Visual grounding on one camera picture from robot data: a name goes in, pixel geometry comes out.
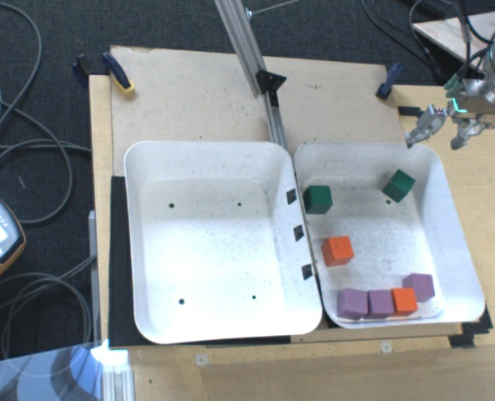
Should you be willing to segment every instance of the green light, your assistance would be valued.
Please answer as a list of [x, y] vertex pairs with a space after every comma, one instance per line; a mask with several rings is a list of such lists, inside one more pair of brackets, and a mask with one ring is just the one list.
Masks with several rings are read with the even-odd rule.
[[455, 107], [455, 111], [457, 111], [457, 113], [467, 113], [467, 110], [458, 108], [458, 102], [456, 99], [453, 98], [452, 102], [453, 102], [453, 107]]

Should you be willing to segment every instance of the block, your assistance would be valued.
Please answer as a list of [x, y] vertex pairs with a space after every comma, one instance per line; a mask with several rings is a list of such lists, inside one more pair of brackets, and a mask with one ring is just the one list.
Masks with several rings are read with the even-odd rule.
[[394, 301], [394, 317], [406, 317], [417, 310], [414, 288], [392, 288], [391, 298]]
[[332, 206], [331, 189], [327, 185], [311, 185], [303, 193], [306, 214], [326, 214]]
[[346, 288], [338, 293], [338, 316], [347, 319], [360, 319], [367, 315], [367, 292]]
[[349, 236], [330, 237], [321, 245], [321, 252], [327, 266], [347, 264], [355, 256]]
[[405, 174], [402, 170], [397, 170], [388, 184], [382, 189], [382, 193], [395, 202], [399, 202], [407, 195], [413, 185], [414, 179], [411, 176]]
[[367, 317], [385, 319], [394, 314], [394, 301], [390, 290], [371, 290], [367, 293], [369, 313]]
[[432, 275], [428, 273], [411, 273], [403, 279], [402, 285], [405, 288], [414, 288], [419, 302], [426, 302], [435, 296]]

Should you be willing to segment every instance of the green cube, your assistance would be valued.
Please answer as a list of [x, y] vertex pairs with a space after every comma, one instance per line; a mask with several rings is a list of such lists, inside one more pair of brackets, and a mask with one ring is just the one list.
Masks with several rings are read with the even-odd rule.
[[306, 214], [325, 214], [332, 206], [331, 189], [327, 185], [311, 185], [303, 193]]
[[414, 185], [414, 179], [405, 174], [402, 170], [397, 170], [390, 182], [382, 189], [382, 193], [399, 202], [403, 199]]

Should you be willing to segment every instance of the purple block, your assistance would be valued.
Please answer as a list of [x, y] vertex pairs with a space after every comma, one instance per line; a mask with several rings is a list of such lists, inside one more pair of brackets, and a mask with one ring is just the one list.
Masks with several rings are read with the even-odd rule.
[[384, 319], [394, 312], [394, 300], [390, 290], [371, 290], [367, 293], [370, 313], [367, 317]]
[[402, 284], [404, 288], [414, 288], [416, 300], [419, 302], [426, 302], [434, 297], [434, 284], [432, 283], [431, 275], [426, 273], [411, 273], [403, 279]]
[[346, 288], [338, 294], [338, 316], [360, 319], [367, 315], [367, 292]]

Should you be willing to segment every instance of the wooden table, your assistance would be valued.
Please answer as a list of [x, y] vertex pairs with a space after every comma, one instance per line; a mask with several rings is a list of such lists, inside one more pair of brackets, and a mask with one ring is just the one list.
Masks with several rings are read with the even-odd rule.
[[[234, 60], [232, 64], [236, 63], [235, 55], [228, 57]], [[287, 63], [293, 65], [284, 58], [267, 58], [266, 63], [269, 69], [272, 66], [286, 68]], [[314, 71], [320, 69], [320, 62], [301, 61], [301, 64]], [[388, 124], [391, 123], [390, 112], [396, 115], [392, 142], [402, 140], [402, 132], [411, 130], [416, 122], [412, 117], [398, 117], [398, 105], [423, 109], [430, 103], [445, 105], [443, 91], [438, 87], [396, 86], [387, 101], [380, 101], [368, 88], [382, 81], [384, 68], [363, 64], [326, 65], [335, 72], [332, 81], [340, 83], [335, 86], [336, 98], [345, 100], [347, 109], [355, 107], [356, 114], [365, 109], [384, 112]], [[350, 76], [364, 77], [368, 73], [373, 79], [357, 83], [364, 85], [363, 90], [355, 87], [350, 91], [346, 86], [356, 80]], [[293, 92], [293, 88], [288, 92], [283, 90], [281, 102]], [[114, 162], [116, 153], [120, 152], [113, 144], [116, 121], [112, 112], [113, 95], [118, 93], [112, 89], [109, 77], [90, 79], [102, 338], [108, 337], [110, 178], [119, 171]], [[293, 109], [285, 109], [282, 104], [283, 118], [290, 121]], [[346, 114], [342, 115], [343, 121], [353, 125], [352, 114]], [[355, 125], [346, 128], [351, 137], [362, 132], [361, 140], [373, 141], [379, 135], [375, 122]], [[329, 400], [337, 397], [393, 400], [412, 397], [430, 400], [483, 399], [486, 395], [495, 400], [495, 129], [471, 139], [469, 146], [457, 151], [449, 146], [454, 135], [455, 125], [447, 122], [426, 144], [437, 152], [444, 164], [493, 323], [489, 334], [475, 336], [475, 348], [451, 347], [447, 335], [462, 333], [461, 323], [364, 330], [327, 328], [322, 323], [316, 331], [293, 337], [292, 343], [286, 345], [130, 347], [136, 399]], [[197, 354], [204, 354], [206, 365], [197, 364]]]

